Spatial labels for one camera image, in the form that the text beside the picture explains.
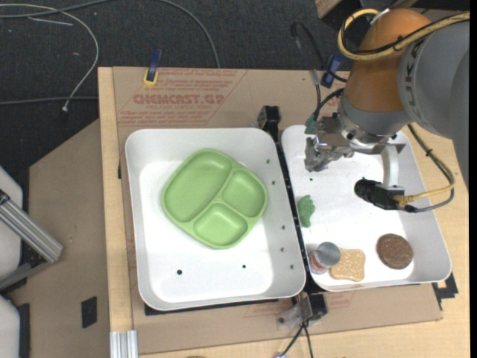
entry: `green plate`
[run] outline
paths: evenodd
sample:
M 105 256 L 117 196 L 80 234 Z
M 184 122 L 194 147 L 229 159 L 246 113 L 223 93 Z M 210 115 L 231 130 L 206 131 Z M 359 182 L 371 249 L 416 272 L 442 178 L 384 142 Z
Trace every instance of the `green plate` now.
M 231 248 L 267 207 L 264 184 L 228 155 L 206 148 L 191 155 L 162 190 L 166 215 L 205 245 Z

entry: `wooden table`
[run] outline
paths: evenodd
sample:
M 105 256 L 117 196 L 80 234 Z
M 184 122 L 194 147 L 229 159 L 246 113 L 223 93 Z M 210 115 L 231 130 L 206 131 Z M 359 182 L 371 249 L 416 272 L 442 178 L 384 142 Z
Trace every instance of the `wooden table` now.
M 110 306 L 110 330 L 134 329 L 124 233 L 121 183 L 118 177 L 119 148 L 114 105 L 112 68 L 99 68 L 101 147 L 104 179 L 104 215 L 106 223 L 107 271 Z M 355 330 L 312 336 L 316 357 L 446 357 L 470 356 L 469 311 L 469 201 L 452 143 L 424 133 L 424 139 L 456 172 L 455 198 L 451 204 L 435 211 L 443 231 L 459 293 L 443 302 L 443 319 L 436 322 L 405 324 L 368 330 Z M 413 139 L 417 162 L 428 188 L 441 186 L 443 178 L 432 162 L 419 152 Z M 200 348 L 147 355 L 147 357 L 273 357 L 288 344 L 288 339 Z M 307 357 L 305 338 L 299 338 L 288 357 Z

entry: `tin can lid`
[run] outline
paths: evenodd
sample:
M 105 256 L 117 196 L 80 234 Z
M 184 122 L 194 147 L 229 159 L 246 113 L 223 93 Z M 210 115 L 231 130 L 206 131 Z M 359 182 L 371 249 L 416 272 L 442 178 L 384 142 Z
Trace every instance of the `tin can lid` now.
M 325 266 L 333 266 L 341 259 L 341 252 L 336 244 L 322 242 L 317 249 L 318 259 Z

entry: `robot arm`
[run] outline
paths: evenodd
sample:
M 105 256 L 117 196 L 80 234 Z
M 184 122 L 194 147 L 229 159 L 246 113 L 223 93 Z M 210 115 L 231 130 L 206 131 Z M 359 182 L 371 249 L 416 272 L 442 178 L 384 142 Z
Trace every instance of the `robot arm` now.
M 430 23 L 406 9 L 363 12 L 376 18 L 357 52 L 338 41 L 356 61 L 338 112 L 321 118 L 307 141 L 306 168 L 320 171 L 354 152 L 381 154 L 397 131 L 416 122 L 452 139 L 468 188 L 470 14 Z M 364 186 L 358 190 L 369 194 Z

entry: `yellow cable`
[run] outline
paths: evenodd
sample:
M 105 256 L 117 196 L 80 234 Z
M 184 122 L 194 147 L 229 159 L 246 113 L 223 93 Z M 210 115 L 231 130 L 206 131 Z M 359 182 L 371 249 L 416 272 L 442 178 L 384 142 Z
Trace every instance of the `yellow cable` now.
M 376 58 L 380 58 L 380 57 L 384 57 L 384 56 L 387 56 L 389 54 L 392 54 L 395 51 L 400 51 L 403 48 L 405 48 L 407 45 L 409 45 L 410 43 L 412 43 L 412 42 L 414 42 L 414 41 L 416 41 L 420 38 L 423 38 L 424 36 L 427 36 L 431 32 L 436 31 L 437 29 L 446 27 L 447 25 L 455 24 L 457 22 L 462 22 L 462 21 L 466 21 L 466 20 L 470 19 L 470 11 L 463 12 L 463 13 L 458 13 L 454 16 L 446 17 L 445 19 L 436 21 L 432 24 L 429 24 L 429 25 L 426 25 L 426 26 L 422 27 L 421 29 L 418 29 L 417 31 L 409 34 L 408 36 L 404 37 L 403 39 L 397 40 L 395 43 L 388 44 L 387 48 L 385 46 L 383 48 L 386 48 L 386 49 L 381 50 L 381 51 L 373 52 L 373 50 L 369 50 L 368 52 L 370 52 L 370 53 L 362 54 L 362 53 L 359 53 L 359 52 L 353 52 L 353 51 L 348 50 L 346 48 L 346 46 L 344 45 L 344 42 L 343 42 L 344 32 L 346 31 L 346 29 L 351 25 L 351 23 L 354 20 L 356 20 L 357 18 L 359 18 L 361 16 L 366 16 L 366 15 L 376 16 L 377 14 L 379 14 L 379 11 L 374 10 L 374 9 L 365 8 L 365 9 L 359 10 L 358 12 L 355 12 L 353 15 L 349 16 L 344 21 L 343 27 L 338 32 L 338 47 L 339 47 L 341 53 L 345 57 L 348 57 L 352 60 L 375 60 Z
M 421 143 L 422 147 L 425 149 L 425 150 L 429 150 L 429 147 L 427 147 L 427 145 L 424 143 L 424 141 L 422 140 L 422 138 L 419 137 L 419 135 L 417 135 L 416 133 L 416 130 L 414 129 L 414 126 L 412 125 L 409 125 L 411 131 L 413 132 L 413 135 L 414 137 L 416 138 L 416 140 Z M 426 192 L 422 192 L 420 194 L 416 194 L 416 195 L 395 195 L 393 196 L 393 199 L 398 201 L 399 205 L 401 206 L 404 206 L 406 205 L 407 203 L 411 203 L 412 201 L 416 201 L 417 199 L 421 199 L 421 198 L 427 198 L 429 196 L 434 196 L 434 195 L 439 195 L 439 194 L 442 194 L 442 193 L 445 193 L 445 192 L 448 192 L 450 191 L 452 188 L 454 188 L 454 185 L 455 185 L 455 179 L 454 179 L 454 174 L 452 173 L 451 169 L 449 167 L 447 167 L 447 165 L 441 160 L 439 159 L 432 150 L 429 150 L 427 151 L 427 155 L 432 155 L 433 158 L 442 166 L 442 168 L 444 170 L 446 170 L 448 176 L 449 176 L 449 185 L 443 187 L 443 188 L 440 188 L 440 189 L 433 189 L 432 191 L 426 191 Z

